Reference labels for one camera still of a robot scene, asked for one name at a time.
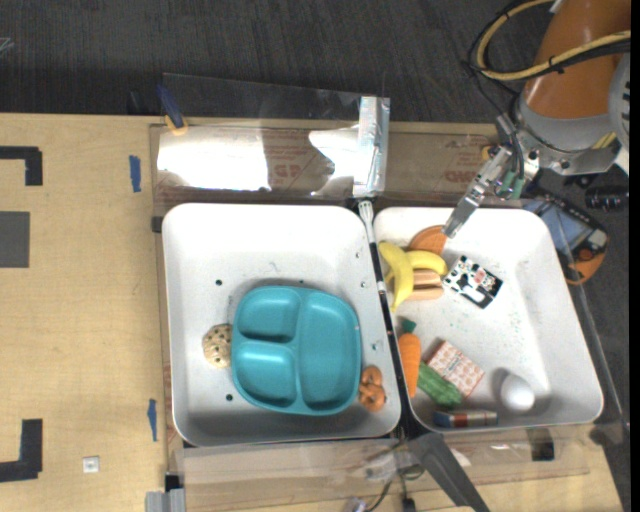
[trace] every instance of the egg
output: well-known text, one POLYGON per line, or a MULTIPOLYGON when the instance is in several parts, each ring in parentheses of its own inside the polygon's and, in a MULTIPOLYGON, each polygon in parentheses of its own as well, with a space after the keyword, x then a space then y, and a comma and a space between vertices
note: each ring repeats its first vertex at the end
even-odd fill
POLYGON ((529 383, 518 375, 509 374, 500 388, 502 404, 513 413, 529 411, 536 401, 536 396, 529 383))

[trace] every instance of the orange toy food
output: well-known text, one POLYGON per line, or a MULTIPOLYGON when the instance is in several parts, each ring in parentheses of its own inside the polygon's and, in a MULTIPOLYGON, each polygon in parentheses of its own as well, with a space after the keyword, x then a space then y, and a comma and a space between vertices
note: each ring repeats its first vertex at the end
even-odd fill
POLYGON ((362 371, 358 400, 368 411, 377 412, 387 399, 382 387, 382 372, 377 366, 367 366, 362 371))
POLYGON ((416 328, 415 322, 405 320, 402 322, 404 334, 398 339, 398 348, 400 349, 400 359, 402 360, 402 369, 407 382, 407 392, 413 398, 418 389, 418 375, 420 372, 420 360, 422 357, 422 346, 420 338, 413 334, 416 328))
POLYGON ((444 226, 431 226, 430 228, 423 229, 413 237, 409 244, 409 249, 412 251, 430 251, 441 255, 444 244, 447 241, 447 235, 442 232, 443 227, 444 226))

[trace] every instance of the orange carrot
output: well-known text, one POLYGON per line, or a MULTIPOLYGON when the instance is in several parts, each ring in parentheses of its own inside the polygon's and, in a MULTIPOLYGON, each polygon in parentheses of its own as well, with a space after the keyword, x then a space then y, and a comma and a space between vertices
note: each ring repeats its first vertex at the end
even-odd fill
POLYGON ((422 347, 420 345, 420 338, 413 334, 413 330, 416 328, 415 322, 405 320, 402 322, 402 328, 404 334, 398 339, 398 348, 400 349, 400 359, 407 383, 407 391, 409 392, 409 396, 413 398, 418 389, 422 347))

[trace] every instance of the dark background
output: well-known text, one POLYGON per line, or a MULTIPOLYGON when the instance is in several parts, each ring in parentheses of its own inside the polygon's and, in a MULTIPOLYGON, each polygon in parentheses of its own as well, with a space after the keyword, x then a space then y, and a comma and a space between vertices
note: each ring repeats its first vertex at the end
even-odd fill
MULTIPOLYGON (((475 36, 506 4, 2 0, 0 38, 15 45, 0 55, 0 111, 128 114, 129 93, 136 91, 138 105, 157 113, 155 86, 163 73, 173 73, 387 96, 392 121, 492 123, 499 111, 463 62, 475 36)), ((531 63, 551 18, 547 8, 507 23, 492 47, 494 67, 531 63)), ((509 93, 484 87, 500 109, 508 108, 509 93)), ((557 176, 545 175, 544 182, 584 204, 584 187, 557 176)), ((628 186, 628 178, 614 168, 592 186, 609 184, 628 186)), ((606 399, 594 437, 605 446, 630 509, 629 211, 589 213, 611 236, 603 266, 584 287, 597 329, 589 343, 606 399)), ((580 291, 572 291, 580 304, 580 291)))

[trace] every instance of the toy banana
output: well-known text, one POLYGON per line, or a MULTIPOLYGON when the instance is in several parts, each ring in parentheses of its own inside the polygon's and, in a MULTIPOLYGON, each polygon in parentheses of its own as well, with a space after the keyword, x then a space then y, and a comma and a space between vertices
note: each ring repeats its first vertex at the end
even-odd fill
POLYGON ((413 292, 413 267, 407 253, 390 242, 380 242, 378 250, 391 267, 394 278, 393 304, 391 312, 395 313, 398 306, 413 292))
MULTIPOLYGON (((436 254, 435 252, 415 250, 407 251, 405 254, 409 258, 411 268, 414 270, 434 270, 441 276, 444 276, 449 272, 446 261, 442 259, 442 256, 436 254)), ((389 284, 393 277, 394 270, 393 267, 391 267, 391 270, 385 276, 384 280, 387 284, 389 284)))

